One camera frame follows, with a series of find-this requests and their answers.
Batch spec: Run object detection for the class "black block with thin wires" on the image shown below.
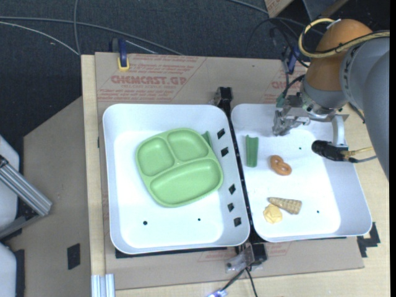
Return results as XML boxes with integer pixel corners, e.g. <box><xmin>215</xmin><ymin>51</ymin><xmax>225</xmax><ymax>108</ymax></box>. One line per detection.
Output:
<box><xmin>225</xmin><ymin>242</ymin><xmax>269</xmax><ymax>273</ymax></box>
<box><xmin>212</xmin><ymin>86</ymin><xmax>233</xmax><ymax>108</ymax></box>

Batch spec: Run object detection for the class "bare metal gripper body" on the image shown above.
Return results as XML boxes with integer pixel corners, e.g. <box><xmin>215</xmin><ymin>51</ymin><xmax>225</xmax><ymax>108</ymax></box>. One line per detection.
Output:
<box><xmin>276</xmin><ymin>93</ymin><xmax>338</xmax><ymax>126</ymax></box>

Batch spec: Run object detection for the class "brown cardboard board red print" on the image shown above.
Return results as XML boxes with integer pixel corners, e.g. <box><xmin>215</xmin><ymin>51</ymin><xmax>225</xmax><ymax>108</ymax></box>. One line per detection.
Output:
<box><xmin>94</xmin><ymin>51</ymin><xmax>365</xmax><ymax>290</ymax></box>

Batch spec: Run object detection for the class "green celery stick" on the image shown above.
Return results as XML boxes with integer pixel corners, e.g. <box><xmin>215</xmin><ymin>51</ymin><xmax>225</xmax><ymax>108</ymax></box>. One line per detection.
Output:
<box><xmin>245</xmin><ymin>134</ymin><xmax>259</xmax><ymax>168</ymax></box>

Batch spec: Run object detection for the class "brown pretzel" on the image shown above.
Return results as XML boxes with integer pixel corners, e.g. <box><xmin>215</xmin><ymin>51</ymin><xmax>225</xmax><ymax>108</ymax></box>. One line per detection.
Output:
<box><xmin>269</xmin><ymin>154</ymin><xmax>293</xmax><ymax>176</ymax></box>

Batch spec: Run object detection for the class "beige ice cream cone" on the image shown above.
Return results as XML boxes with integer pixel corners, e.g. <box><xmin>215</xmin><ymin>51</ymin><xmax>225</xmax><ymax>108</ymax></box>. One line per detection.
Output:
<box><xmin>267</xmin><ymin>196</ymin><xmax>303</xmax><ymax>215</ymax></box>

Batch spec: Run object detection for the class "thin black rod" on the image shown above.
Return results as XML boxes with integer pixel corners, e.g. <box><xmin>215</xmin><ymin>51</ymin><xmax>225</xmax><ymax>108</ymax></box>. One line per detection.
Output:
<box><xmin>225</xmin><ymin>100</ymin><xmax>254</xmax><ymax>244</ymax></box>

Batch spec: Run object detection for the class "green divided plate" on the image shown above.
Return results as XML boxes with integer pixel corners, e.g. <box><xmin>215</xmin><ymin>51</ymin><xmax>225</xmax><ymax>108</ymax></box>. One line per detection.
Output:
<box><xmin>135</xmin><ymin>127</ymin><xmax>224</xmax><ymax>209</ymax></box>

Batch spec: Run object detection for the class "yellow ice cream scoop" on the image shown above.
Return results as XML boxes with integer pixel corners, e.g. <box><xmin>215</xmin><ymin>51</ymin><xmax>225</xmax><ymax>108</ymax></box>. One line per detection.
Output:
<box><xmin>262</xmin><ymin>203</ymin><xmax>283</xmax><ymax>225</ymax></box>

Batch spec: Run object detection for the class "black cylinder on white bracket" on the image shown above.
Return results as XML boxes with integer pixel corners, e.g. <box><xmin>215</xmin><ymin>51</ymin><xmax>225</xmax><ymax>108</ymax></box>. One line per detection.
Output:
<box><xmin>311</xmin><ymin>114</ymin><xmax>350</xmax><ymax>162</ymax></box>

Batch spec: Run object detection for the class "white plastic tray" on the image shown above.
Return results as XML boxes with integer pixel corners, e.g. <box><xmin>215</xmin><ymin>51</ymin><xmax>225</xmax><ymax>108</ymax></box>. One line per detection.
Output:
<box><xmin>230</xmin><ymin>103</ymin><xmax>373</xmax><ymax>243</ymax></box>
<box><xmin>101</xmin><ymin>103</ymin><xmax>251</xmax><ymax>255</ymax></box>

